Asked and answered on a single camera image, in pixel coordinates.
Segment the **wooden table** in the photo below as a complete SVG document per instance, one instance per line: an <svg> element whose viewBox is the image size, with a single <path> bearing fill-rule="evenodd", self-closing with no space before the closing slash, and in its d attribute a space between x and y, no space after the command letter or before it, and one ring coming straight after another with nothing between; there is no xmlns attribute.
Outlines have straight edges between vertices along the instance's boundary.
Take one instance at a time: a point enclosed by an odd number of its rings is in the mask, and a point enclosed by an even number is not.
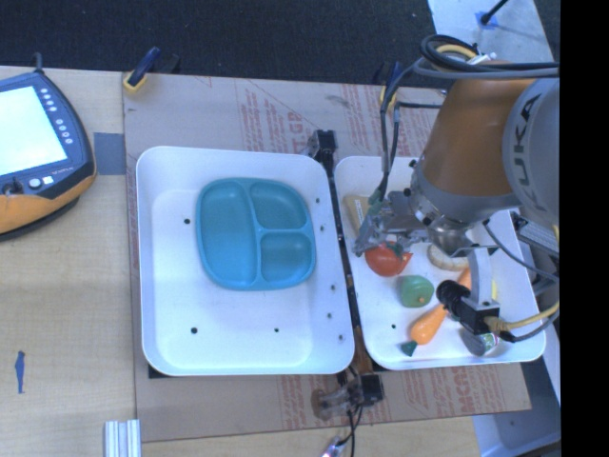
<svg viewBox="0 0 609 457"><path fill-rule="evenodd" d="M0 67L0 79L31 70ZM91 141L124 133L120 72L45 72ZM0 243L0 455L99 457L104 423L137 418L127 220L125 175L100 175L74 209ZM314 457L339 433L345 428L144 444L142 455ZM480 454L470 417L360 426L356 439L356 456Z"/></svg>

